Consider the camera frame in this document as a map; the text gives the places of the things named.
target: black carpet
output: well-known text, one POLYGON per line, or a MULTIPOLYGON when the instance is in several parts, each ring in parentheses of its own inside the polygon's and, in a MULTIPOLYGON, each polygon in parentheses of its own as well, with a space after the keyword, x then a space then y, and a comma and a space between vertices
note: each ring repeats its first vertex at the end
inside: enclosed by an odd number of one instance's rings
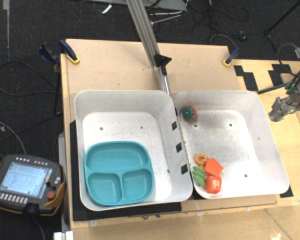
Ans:
MULTIPOLYGON (((155 24, 154 32, 159 43, 224 45, 230 52, 236 46, 240 48, 241 59, 276 60, 277 53, 265 31, 298 1, 212 0, 209 7, 208 0, 190 0, 187 12, 155 24), (245 40, 235 36, 239 31, 245 40)), ((61 39, 139 40, 128 7, 113 5, 107 14, 102 14, 107 6, 77 0, 10 0, 8 37, 7 11, 0 0, 0 88, 4 90, 0 89, 0 122, 18 134, 28 154, 58 160, 56 138, 62 127, 62 115, 54 114, 58 75, 40 57, 39 47, 48 42, 59 54, 61 39)), ((166 17, 158 15, 150 19, 166 17)), ((300 47, 300 5, 271 31, 271 37, 277 48, 286 43, 300 47)), ((297 60, 289 46, 279 55, 282 60, 297 60)), ((61 111, 59 96, 57 113, 61 111)), ((0 125, 0 154, 22 152, 15 136, 0 125)), ((47 240, 52 239, 54 232, 61 231, 60 213, 39 222, 47 240)), ((39 238, 40 230, 33 220, 0 212, 0 240, 39 238)))

